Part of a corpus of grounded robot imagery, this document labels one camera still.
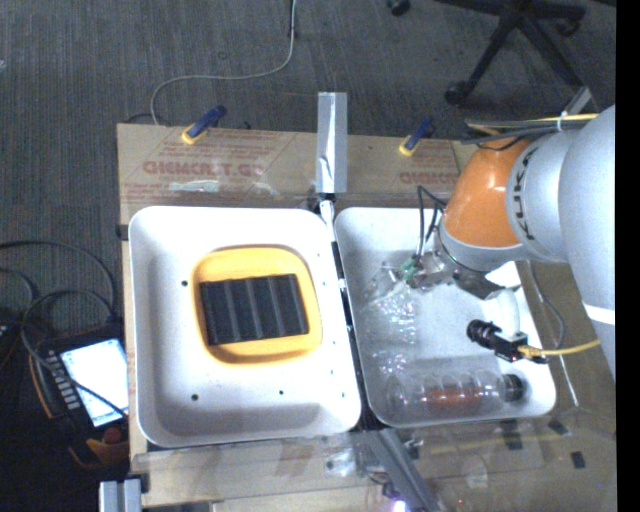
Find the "clear plastic bottle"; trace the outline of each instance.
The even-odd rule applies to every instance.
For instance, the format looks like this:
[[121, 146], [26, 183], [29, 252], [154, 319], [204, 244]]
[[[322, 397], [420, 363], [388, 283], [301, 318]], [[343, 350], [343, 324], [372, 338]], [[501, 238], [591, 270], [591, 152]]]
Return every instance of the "clear plastic bottle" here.
[[395, 421], [482, 418], [524, 394], [525, 382], [517, 375], [485, 369], [396, 373], [386, 385], [387, 412]]

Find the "white cable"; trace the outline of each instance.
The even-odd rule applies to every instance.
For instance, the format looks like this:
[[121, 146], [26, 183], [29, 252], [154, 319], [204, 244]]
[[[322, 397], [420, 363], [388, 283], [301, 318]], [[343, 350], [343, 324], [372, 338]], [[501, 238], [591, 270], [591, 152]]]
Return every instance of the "white cable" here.
[[277, 73], [278, 71], [283, 69], [287, 64], [289, 64], [289, 61], [293, 56], [293, 43], [295, 40], [294, 25], [295, 25], [295, 16], [296, 16], [296, 3], [297, 3], [297, 0], [291, 1], [291, 20], [290, 20], [291, 42], [289, 43], [289, 54], [287, 55], [286, 60], [280, 66], [270, 71], [265, 71], [264, 73], [256, 73], [252, 75], [241, 75], [241, 76], [184, 75], [184, 76], [178, 76], [176, 78], [171, 78], [166, 82], [163, 82], [162, 84], [160, 84], [158, 87], [156, 87], [155, 91], [153, 91], [153, 94], [151, 95], [151, 101], [149, 102], [149, 109], [151, 111], [151, 118], [153, 119], [153, 123], [156, 125], [159, 124], [158, 119], [156, 117], [156, 110], [154, 106], [156, 101], [156, 96], [162, 89], [164, 89], [169, 84], [184, 81], [184, 80], [249, 80], [252, 78], [262, 78], [264, 76], [269, 76], [269, 75], [273, 75], [274, 73]]

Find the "yellow cable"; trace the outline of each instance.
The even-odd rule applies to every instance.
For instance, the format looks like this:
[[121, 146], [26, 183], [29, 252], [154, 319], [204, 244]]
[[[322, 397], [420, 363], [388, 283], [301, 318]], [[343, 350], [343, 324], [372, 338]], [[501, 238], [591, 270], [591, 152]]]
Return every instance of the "yellow cable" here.
[[589, 343], [578, 345], [577, 347], [563, 348], [558, 350], [544, 350], [541, 348], [531, 347], [529, 345], [522, 345], [518, 347], [518, 352], [520, 352], [526, 358], [540, 356], [562, 356], [566, 354], [576, 354], [578, 352], [582, 352], [583, 350], [597, 347], [598, 345], [600, 345], [600, 340], [593, 340]]

